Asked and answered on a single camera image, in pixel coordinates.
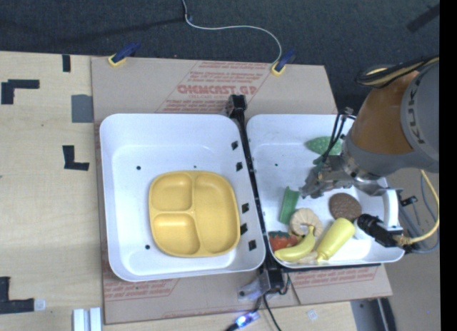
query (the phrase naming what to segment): brown cookie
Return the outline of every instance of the brown cookie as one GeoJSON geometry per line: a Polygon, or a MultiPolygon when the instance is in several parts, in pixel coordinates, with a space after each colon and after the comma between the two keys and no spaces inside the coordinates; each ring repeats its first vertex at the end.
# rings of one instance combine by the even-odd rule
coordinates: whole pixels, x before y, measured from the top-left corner
{"type": "Polygon", "coordinates": [[[330,198],[330,213],[337,218],[345,218],[351,222],[362,214],[362,207],[352,195],[338,193],[330,198]]]}

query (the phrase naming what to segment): banana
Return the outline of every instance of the banana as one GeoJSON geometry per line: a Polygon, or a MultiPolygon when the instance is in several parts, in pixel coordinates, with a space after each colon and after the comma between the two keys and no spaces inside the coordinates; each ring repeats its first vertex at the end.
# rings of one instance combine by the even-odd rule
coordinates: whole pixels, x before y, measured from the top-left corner
{"type": "Polygon", "coordinates": [[[298,259],[301,259],[306,254],[310,253],[314,245],[316,244],[316,239],[314,237],[314,227],[310,225],[309,233],[305,236],[297,245],[291,246],[289,248],[281,248],[276,250],[274,255],[282,261],[294,262],[298,259]]]}

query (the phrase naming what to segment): yellow divided tray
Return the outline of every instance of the yellow divided tray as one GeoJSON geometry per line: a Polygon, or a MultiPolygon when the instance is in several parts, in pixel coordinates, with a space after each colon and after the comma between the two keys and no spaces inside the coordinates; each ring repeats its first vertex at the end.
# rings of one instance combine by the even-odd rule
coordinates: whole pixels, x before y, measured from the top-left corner
{"type": "Polygon", "coordinates": [[[240,239],[231,184],[209,171],[174,171],[149,188],[149,220],[157,246],[185,258],[227,253],[240,239]]]}

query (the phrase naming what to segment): blue and yellow clip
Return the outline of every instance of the blue and yellow clip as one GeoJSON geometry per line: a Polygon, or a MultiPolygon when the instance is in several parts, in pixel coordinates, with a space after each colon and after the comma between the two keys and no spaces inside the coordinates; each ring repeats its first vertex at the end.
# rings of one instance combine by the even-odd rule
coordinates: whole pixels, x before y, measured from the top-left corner
{"type": "Polygon", "coordinates": [[[135,53],[140,49],[140,43],[129,43],[123,47],[117,54],[108,57],[108,62],[112,67],[117,67],[126,61],[126,57],[135,56],[135,53]]]}
{"type": "Polygon", "coordinates": [[[286,69],[286,63],[291,63],[295,59],[295,50],[291,49],[284,54],[272,67],[271,73],[274,76],[280,76],[286,69]]]}

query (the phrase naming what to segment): cardboard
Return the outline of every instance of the cardboard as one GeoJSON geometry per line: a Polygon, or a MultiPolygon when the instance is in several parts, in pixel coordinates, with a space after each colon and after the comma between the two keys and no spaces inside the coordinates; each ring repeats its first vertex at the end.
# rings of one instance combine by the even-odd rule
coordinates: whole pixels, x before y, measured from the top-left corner
{"type": "MultiPolygon", "coordinates": [[[[106,246],[99,126],[114,113],[223,113],[231,94],[245,95],[246,119],[260,113],[336,113],[322,66],[290,65],[281,76],[266,63],[128,58],[117,68],[91,59],[99,187],[105,323],[250,310],[238,289],[256,271],[151,282],[124,282],[111,271],[106,246]]],[[[291,273],[291,289],[271,307],[391,295],[382,265],[291,273]]]]}

